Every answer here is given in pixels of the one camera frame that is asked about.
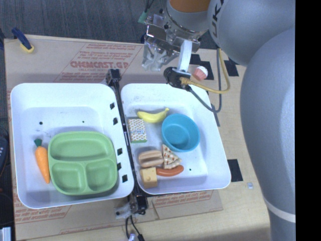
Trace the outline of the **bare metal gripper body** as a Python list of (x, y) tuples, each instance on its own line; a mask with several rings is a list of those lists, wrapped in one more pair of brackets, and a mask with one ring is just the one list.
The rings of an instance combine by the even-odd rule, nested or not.
[(192, 43), (192, 52), (200, 47), (201, 33), (189, 30), (175, 22), (168, 13), (148, 16), (145, 41), (171, 54), (179, 53), (185, 40)]

